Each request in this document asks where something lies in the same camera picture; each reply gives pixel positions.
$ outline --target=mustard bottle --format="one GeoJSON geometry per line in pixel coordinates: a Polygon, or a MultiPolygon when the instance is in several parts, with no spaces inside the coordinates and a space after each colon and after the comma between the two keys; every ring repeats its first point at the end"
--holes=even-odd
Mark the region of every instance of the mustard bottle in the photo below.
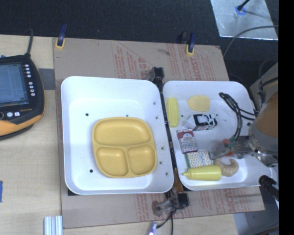
{"type": "Polygon", "coordinates": [[[219,165],[193,167],[189,168],[183,175],[192,180],[218,181],[221,178],[221,168],[219,165]]]}

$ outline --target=small box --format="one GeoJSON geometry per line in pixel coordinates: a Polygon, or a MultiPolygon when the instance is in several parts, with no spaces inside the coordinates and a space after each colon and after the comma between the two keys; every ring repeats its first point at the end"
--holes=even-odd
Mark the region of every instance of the small box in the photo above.
{"type": "Polygon", "coordinates": [[[194,133],[191,129],[179,130],[176,132],[176,135],[183,154],[198,151],[194,133]]]}
{"type": "Polygon", "coordinates": [[[208,151],[192,152],[185,155],[188,168],[212,165],[208,151]]]}
{"type": "Polygon", "coordinates": [[[215,114],[195,114],[191,115],[182,124],[187,129],[193,131],[211,130],[217,125],[215,114]]]}

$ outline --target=cardboard sheet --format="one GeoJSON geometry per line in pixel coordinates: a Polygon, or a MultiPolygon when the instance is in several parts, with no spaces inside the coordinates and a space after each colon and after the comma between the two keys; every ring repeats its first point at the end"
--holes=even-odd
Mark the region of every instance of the cardboard sheet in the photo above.
{"type": "MultiPolygon", "coordinates": [[[[217,46],[195,45],[193,56],[186,45],[66,39],[63,49],[53,48],[63,227],[163,220],[152,212],[152,202],[164,194],[74,195],[64,180],[61,117],[62,81],[73,75],[145,79],[152,67],[163,67],[164,82],[171,80],[228,81],[222,53],[217,46]]],[[[221,215],[264,210],[258,187],[188,191],[190,205],[174,218],[221,215]]]]}

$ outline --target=screen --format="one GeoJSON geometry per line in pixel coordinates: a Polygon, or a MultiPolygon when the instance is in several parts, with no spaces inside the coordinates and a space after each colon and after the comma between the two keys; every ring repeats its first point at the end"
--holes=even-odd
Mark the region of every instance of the screen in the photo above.
{"type": "Polygon", "coordinates": [[[0,65],[0,107],[28,103],[21,63],[0,65]]]}

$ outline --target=clamp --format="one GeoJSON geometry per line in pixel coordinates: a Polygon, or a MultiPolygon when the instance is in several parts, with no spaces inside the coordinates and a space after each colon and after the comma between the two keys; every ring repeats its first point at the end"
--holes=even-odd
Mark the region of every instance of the clamp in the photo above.
{"type": "Polygon", "coordinates": [[[195,52],[194,45],[195,45],[195,34],[192,32],[190,35],[189,44],[186,46],[186,55],[188,56],[194,55],[194,52],[195,52]]]}
{"type": "Polygon", "coordinates": [[[64,36],[65,36],[66,31],[67,31],[67,26],[68,25],[65,24],[65,23],[61,25],[61,30],[60,30],[59,37],[55,41],[55,47],[58,48],[58,49],[63,49],[63,47],[64,47],[64,43],[65,43],[64,36]]]}

